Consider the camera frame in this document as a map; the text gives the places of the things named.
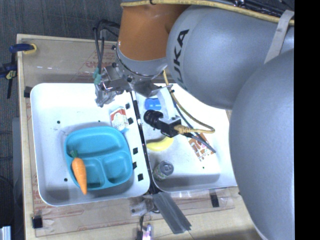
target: yellow clamp pad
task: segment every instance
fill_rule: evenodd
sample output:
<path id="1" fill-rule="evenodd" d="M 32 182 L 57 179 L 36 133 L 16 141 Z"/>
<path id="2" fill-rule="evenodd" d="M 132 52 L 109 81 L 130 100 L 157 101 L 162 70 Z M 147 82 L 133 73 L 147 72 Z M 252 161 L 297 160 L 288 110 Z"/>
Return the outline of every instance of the yellow clamp pad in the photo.
<path id="1" fill-rule="evenodd" d="M 30 43 L 30 45 L 33 46 L 33 49 L 32 50 L 23 50 L 22 52 L 24 54 L 32 54 L 37 50 L 37 47 L 36 47 L 36 45 L 34 43 Z"/>

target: carrot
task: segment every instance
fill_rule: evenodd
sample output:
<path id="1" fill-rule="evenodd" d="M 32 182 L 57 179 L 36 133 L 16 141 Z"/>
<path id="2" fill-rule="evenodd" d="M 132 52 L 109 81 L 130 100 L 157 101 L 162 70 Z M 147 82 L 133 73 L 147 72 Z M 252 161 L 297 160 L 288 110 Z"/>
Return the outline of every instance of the carrot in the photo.
<path id="1" fill-rule="evenodd" d="M 71 167 L 76 178 L 76 181 L 79 183 L 80 189 L 84 195 L 87 194 L 87 172 L 84 161 L 78 157 L 77 151 L 71 151 L 71 156 L 74 158 Z"/>

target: robotic arm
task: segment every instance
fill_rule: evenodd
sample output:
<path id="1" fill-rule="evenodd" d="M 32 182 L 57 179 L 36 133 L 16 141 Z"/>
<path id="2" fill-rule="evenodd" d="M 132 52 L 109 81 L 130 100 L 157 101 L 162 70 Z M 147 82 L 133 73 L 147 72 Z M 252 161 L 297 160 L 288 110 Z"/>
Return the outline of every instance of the robotic arm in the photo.
<path id="1" fill-rule="evenodd" d="M 293 12 L 252 0 L 121 6 L 116 61 L 95 82 L 98 106 L 124 91 L 167 95 L 153 83 L 165 70 L 201 102 L 232 110 L 231 161 L 252 221 L 263 239 L 294 239 Z"/>

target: white strap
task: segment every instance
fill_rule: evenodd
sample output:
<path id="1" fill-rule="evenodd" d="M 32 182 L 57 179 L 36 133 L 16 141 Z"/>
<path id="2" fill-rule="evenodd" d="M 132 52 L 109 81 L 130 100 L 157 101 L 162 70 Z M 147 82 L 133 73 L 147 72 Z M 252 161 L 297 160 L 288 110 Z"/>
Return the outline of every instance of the white strap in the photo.
<path id="1" fill-rule="evenodd" d="M 289 21 L 294 15 L 295 15 L 295 12 L 292 10 L 286 10 L 281 15 L 270 49 L 268 51 L 268 54 L 266 55 L 264 64 L 266 64 L 268 61 L 272 60 L 273 58 L 277 57 L 280 54 L 282 45 L 284 43 L 284 40 L 287 34 Z"/>

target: yellow cable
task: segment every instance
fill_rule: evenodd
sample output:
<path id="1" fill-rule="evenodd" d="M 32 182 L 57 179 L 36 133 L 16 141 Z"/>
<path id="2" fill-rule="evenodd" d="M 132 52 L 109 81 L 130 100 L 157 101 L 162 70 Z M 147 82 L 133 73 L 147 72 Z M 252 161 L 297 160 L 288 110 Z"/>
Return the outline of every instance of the yellow cable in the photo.
<path id="1" fill-rule="evenodd" d="M 160 5 L 196 5 L 196 6 L 209 6 L 214 8 L 220 8 L 224 10 L 228 10 L 231 12 L 251 16 L 260 20 L 278 23 L 279 19 L 278 17 L 271 16 L 268 14 L 263 14 L 260 12 L 256 12 L 253 10 L 244 9 L 241 7 L 236 7 L 234 5 L 229 5 L 221 2 L 215 2 L 215 1 L 207 1 L 207 0 L 152 0 L 153 4 L 160 4 Z M 150 5 L 149 0 L 142 0 L 142 1 L 134 1 L 134 2 L 122 2 L 120 4 L 121 7 L 134 7 L 134 6 L 144 6 L 144 5 Z M 289 22 L 290 26 L 295 25 L 295 20 L 291 19 Z"/>
<path id="2" fill-rule="evenodd" d="M 167 78 L 167 74 L 166 74 L 166 71 L 164 70 L 163 71 L 163 78 L 164 78 L 164 82 L 165 82 L 165 85 L 166 86 L 168 86 L 169 85 L 169 81 L 168 81 L 168 78 Z M 206 127 L 206 128 L 208 128 L 208 129 L 210 129 L 210 130 L 202 130 L 202 129 L 191 129 L 191 128 L 187 128 L 187 129 L 189 129 L 188 131 L 186 131 L 185 129 L 181 129 L 181 133 L 187 133 L 187 132 L 194 132 L 194 133 L 205 133 L 205 134 L 213 134 L 216 130 L 213 128 L 213 127 L 211 127 L 211 126 L 209 126 L 209 125 L 207 125 L 207 124 L 205 124 L 205 123 L 203 123 L 203 122 L 200 122 L 199 120 L 197 120 L 196 118 L 194 118 L 192 115 L 190 115 L 185 109 L 184 109 L 184 107 L 179 103 L 179 101 L 177 100 L 177 98 L 176 98 L 176 96 L 172 93 L 172 92 L 170 92 L 170 95 L 171 95 L 171 97 L 173 98 L 173 100 L 174 100 L 174 102 L 176 103 L 176 105 L 189 117 L 189 118 L 191 118 L 193 121 L 195 121 L 196 123 L 198 123 L 199 125 L 202 125 L 202 126 L 204 126 L 204 127 Z"/>

